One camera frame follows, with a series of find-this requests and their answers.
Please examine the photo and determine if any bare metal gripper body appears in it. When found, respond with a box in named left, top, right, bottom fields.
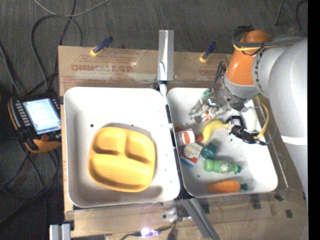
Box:
left=207, top=90, right=248, bottom=114

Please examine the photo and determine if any white can with orange swirl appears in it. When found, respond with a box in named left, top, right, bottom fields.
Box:
left=199, top=108, right=217, bottom=124

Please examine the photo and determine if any yellow banana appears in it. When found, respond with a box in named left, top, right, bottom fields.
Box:
left=201, top=119, right=230, bottom=143

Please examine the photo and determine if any white and orange can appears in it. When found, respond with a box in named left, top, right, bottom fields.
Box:
left=174, top=128, right=197, bottom=147

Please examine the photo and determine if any dark green rounded toy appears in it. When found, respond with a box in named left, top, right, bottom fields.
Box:
left=200, top=142, right=218, bottom=160

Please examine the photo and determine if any white orange and blue carton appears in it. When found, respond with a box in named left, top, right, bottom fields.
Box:
left=179, top=142, right=204, bottom=168

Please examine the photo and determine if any green plastic bottle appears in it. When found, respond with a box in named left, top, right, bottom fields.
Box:
left=203, top=158, right=242, bottom=175

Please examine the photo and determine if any white plastic tray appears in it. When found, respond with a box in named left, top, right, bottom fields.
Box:
left=166, top=86, right=279, bottom=199
left=63, top=86, right=181, bottom=209

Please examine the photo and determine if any orange carrot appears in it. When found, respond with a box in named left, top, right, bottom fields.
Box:
left=206, top=180, right=249, bottom=194

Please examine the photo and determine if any yellow divided plate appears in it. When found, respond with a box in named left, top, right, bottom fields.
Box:
left=86, top=126, right=156, bottom=193

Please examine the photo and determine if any brown cardboard board red print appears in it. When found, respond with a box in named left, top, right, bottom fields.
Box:
left=57, top=45, right=288, bottom=236

